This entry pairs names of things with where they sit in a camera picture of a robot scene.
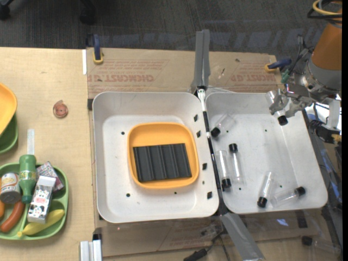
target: transparent plastic sheet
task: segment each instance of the transparent plastic sheet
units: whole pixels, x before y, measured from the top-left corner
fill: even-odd
[[[131,43],[125,43],[118,46],[119,48],[115,48],[112,44],[102,46],[104,57],[102,65],[93,63],[93,48],[87,47],[89,99],[105,91],[191,92],[195,71],[195,37],[190,37],[191,47],[177,45],[180,43],[178,38],[178,42],[172,47],[173,50],[137,49],[132,48]],[[267,73],[264,70],[266,64],[276,61],[273,55],[210,51],[209,60],[211,74],[207,94],[210,92],[264,93],[283,86],[280,84],[278,71]],[[267,260],[278,260],[284,254],[289,260],[336,260],[337,258],[332,253],[323,252],[317,247],[304,246],[301,242],[301,237],[304,235],[320,237],[331,242],[330,231],[320,210],[250,214],[243,215],[241,218]],[[216,217],[213,216],[210,219],[216,223]],[[215,229],[211,228],[211,224],[206,220],[204,220],[205,224],[200,220],[167,221],[163,224],[149,222],[146,223],[148,228],[155,223],[156,231],[169,229],[168,234],[158,244],[147,239],[144,246],[127,248],[123,243],[125,239],[136,237],[137,233],[141,233],[145,239],[147,235],[152,237],[153,229],[144,230],[144,225],[139,224],[115,225],[104,223],[100,219],[96,221],[96,226],[100,227],[105,240],[103,253],[106,260],[112,260],[112,256],[155,251],[163,252],[164,255],[161,256],[165,256],[168,251],[177,252],[188,248],[208,247],[213,234],[216,234]],[[191,235],[193,228],[196,234]],[[202,239],[201,234],[205,231],[210,233],[211,237],[206,236]],[[213,250],[224,244],[227,246],[230,257],[241,260],[230,237],[225,234],[221,236],[223,239],[215,243]],[[120,243],[117,247],[115,247],[115,241]],[[208,254],[207,260],[216,260],[217,256],[219,260],[228,260],[224,254],[214,252]]]

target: chair caster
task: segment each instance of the chair caster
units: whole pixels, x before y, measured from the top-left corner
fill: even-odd
[[[82,23],[88,24],[88,25],[92,25],[95,22],[95,18],[94,18],[94,13],[92,13],[89,9],[84,8],[81,11],[81,15],[80,15],[80,21]]]
[[[0,20],[5,20],[10,16],[10,8],[0,4]]]

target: yellow cable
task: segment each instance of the yellow cable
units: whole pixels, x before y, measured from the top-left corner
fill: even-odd
[[[315,1],[315,2],[313,3],[313,10],[315,10],[317,13],[320,13],[320,14],[323,14],[323,15],[335,15],[335,14],[337,14],[337,13],[333,13],[333,12],[331,12],[331,11],[324,11],[324,10],[322,10],[322,9],[319,9],[319,8],[317,7],[317,4],[319,3],[319,1],[320,1],[320,0],[317,0],[317,1]]]

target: black cap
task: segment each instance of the black cap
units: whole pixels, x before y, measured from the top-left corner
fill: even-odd
[[[295,190],[299,193],[299,196],[304,195],[306,193],[306,190],[304,187],[298,187]]]
[[[221,131],[218,128],[213,128],[211,131],[212,137],[218,137],[218,135],[221,133]]]
[[[257,201],[257,206],[261,208],[265,208],[267,204],[267,198],[265,197],[259,197],[259,201]]]
[[[313,242],[313,239],[309,236],[303,236],[302,237],[302,243],[306,246],[311,246]]]
[[[229,144],[228,148],[232,153],[238,152],[238,146],[236,143]]]
[[[222,180],[222,187],[224,189],[230,188],[231,187],[231,180],[229,178],[223,179]]]
[[[288,123],[288,119],[283,115],[278,117],[279,125],[285,126]]]

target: green plate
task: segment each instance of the green plate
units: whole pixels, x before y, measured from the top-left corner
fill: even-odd
[[[68,181],[65,176],[65,174],[60,170],[59,168],[54,166],[54,169],[62,181],[64,188],[54,192],[52,196],[52,202],[51,206],[49,207],[49,211],[57,210],[57,209],[63,209],[65,211],[64,216],[55,224],[49,226],[48,228],[30,236],[23,235],[21,237],[17,236],[18,231],[22,231],[24,227],[27,225],[27,214],[29,209],[29,204],[26,204],[24,213],[19,220],[19,222],[9,231],[9,232],[1,232],[0,231],[0,239],[6,239],[6,240],[39,240],[44,238],[49,238],[55,234],[58,233],[58,231],[63,227],[66,219],[67,214],[67,206],[68,206],[68,193],[69,193],[69,186]],[[5,164],[3,166],[0,166],[0,177],[2,177],[4,174],[13,172],[13,173],[19,173],[20,170],[20,164],[19,163],[9,163]],[[11,214],[13,210],[13,204],[6,204],[5,205],[5,214],[3,215],[2,219],[0,219],[0,224],[2,224]]]
[[[9,151],[18,140],[18,127],[16,113],[0,136],[0,154]]]

